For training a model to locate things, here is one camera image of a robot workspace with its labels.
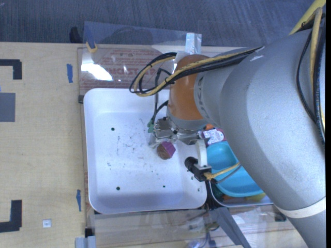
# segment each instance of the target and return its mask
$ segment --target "black tape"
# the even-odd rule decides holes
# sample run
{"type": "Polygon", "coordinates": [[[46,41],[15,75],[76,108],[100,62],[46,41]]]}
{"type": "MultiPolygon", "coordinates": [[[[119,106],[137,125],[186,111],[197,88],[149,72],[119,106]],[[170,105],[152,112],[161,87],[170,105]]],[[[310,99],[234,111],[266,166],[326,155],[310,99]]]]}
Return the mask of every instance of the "black tape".
{"type": "Polygon", "coordinates": [[[22,200],[12,200],[10,221],[0,222],[0,233],[18,231],[22,227],[22,200]]]}
{"type": "Polygon", "coordinates": [[[18,59],[0,59],[0,66],[12,66],[13,80],[22,79],[22,62],[18,59]]]}

